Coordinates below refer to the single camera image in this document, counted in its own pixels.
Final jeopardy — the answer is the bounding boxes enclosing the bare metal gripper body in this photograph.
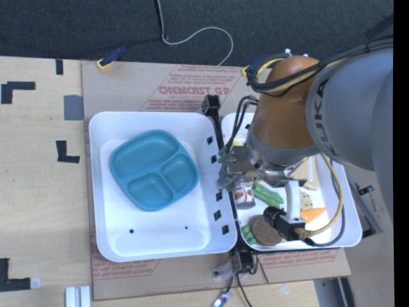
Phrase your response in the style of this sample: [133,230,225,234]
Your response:
[225,144,308,189]

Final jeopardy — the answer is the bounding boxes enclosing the red and white can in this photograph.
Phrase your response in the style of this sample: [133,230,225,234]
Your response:
[234,182,256,210]

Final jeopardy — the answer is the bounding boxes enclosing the green bean pods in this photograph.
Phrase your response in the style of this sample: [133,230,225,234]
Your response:
[251,182,285,209]

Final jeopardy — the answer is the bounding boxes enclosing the green toy vegetable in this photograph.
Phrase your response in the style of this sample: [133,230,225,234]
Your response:
[241,223,258,246]

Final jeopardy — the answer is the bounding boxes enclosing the brown round biscuit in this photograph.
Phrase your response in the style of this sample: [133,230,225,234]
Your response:
[251,215,282,247]

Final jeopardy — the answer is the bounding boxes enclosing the beige bread slice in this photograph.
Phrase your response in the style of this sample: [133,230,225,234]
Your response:
[291,156,320,192]

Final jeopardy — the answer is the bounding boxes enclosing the beige chip cookie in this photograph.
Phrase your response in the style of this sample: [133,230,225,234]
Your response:
[298,191,314,212]

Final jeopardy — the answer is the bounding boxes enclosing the blue divided plate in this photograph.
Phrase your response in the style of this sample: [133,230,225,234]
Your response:
[109,129,200,212]

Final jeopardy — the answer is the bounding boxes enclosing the orange carrot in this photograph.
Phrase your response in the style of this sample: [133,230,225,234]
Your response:
[299,207,328,224]

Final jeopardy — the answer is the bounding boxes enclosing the white plastic tray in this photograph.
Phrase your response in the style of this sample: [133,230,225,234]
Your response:
[88,111,238,263]
[220,112,363,251]

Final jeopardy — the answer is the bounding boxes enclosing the brown cardboard board red print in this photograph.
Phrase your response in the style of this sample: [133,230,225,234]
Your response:
[80,59,352,301]

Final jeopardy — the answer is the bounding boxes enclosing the black cylinder on white bracket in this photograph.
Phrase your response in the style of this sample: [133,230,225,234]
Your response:
[263,178,307,242]

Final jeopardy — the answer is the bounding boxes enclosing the black block with thin wires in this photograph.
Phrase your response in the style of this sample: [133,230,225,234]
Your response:
[202,94,222,118]
[235,249,256,272]

